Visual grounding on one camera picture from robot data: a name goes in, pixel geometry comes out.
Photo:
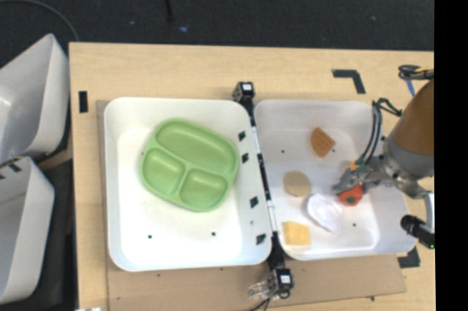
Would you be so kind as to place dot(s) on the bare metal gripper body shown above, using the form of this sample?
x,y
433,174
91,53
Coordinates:
x,y
387,172

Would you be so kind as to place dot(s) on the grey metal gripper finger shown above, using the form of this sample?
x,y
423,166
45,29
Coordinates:
x,y
345,182

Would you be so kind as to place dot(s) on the red orange toy vegetable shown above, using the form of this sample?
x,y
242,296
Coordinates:
x,y
351,197

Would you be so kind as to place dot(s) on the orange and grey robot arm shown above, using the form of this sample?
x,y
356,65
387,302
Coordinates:
x,y
413,130

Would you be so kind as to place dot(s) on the white crumpled packet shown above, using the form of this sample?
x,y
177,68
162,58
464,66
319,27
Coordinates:
x,y
325,212

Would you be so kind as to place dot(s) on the orange waffle biscuit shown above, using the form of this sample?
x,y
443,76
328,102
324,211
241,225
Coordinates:
x,y
321,142

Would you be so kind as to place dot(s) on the tan round biscuit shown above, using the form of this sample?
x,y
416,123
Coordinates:
x,y
297,184

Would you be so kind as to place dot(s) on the yellow bread slice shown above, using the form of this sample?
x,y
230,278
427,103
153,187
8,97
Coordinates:
x,y
296,234

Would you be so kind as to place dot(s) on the thin black and white rod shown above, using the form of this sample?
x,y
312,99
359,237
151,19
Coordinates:
x,y
264,174

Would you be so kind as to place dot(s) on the white plastic tray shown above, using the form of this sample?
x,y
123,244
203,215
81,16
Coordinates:
x,y
183,240
292,119

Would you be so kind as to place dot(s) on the green divided plate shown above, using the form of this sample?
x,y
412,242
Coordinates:
x,y
190,163

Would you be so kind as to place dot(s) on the black cylinder on white bracket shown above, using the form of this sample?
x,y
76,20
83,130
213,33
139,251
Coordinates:
x,y
420,227

